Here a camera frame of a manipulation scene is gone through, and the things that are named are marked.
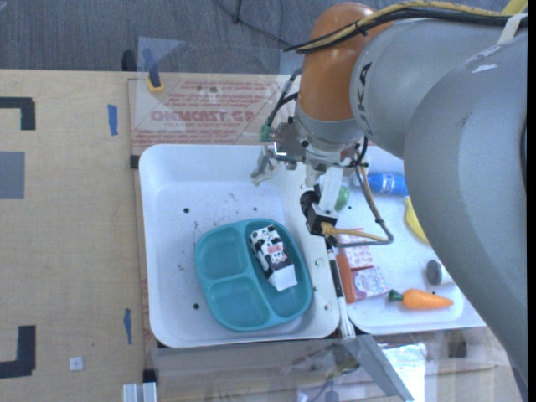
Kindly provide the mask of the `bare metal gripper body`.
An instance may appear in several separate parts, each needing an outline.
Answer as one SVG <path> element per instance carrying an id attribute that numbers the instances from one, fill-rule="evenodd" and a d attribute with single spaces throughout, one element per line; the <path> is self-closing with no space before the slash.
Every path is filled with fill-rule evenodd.
<path id="1" fill-rule="evenodd" d="M 357 153 L 363 130 L 355 121 L 282 122 L 273 133 L 275 158 L 302 162 L 321 173 L 346 167 Z"/>

